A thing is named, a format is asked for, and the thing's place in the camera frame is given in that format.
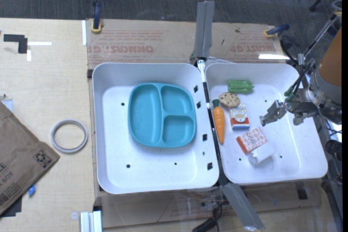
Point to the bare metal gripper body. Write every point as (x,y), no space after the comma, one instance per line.
(303,104)

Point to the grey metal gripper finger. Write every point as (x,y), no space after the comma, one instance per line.
(274,107)
(267,118)

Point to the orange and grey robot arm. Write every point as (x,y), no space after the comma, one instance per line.
(330,65)

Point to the red white blue carton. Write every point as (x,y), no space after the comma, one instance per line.
(239,118)

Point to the orange and white packet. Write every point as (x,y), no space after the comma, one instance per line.
(250,140)

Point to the green toy bean pods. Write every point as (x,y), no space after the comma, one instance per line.
(239,87)

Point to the tan chocolate chip biscuit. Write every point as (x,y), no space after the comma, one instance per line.
(229,99)

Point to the white plastic tray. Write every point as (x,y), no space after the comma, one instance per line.
(152,171)
(296,152)

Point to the orange toy carrot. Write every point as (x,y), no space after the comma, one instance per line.
(218,122)

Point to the blue divided plate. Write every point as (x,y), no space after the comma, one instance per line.
(145,114)

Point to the brown cardboard board red print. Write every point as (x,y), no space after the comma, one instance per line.
(141,46)

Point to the small blue scrap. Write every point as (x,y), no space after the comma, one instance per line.
(31,190)

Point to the brown paper envelope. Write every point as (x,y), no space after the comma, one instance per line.
(19,155)

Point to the black cylinder on white bracket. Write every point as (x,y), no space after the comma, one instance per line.
(334,149)

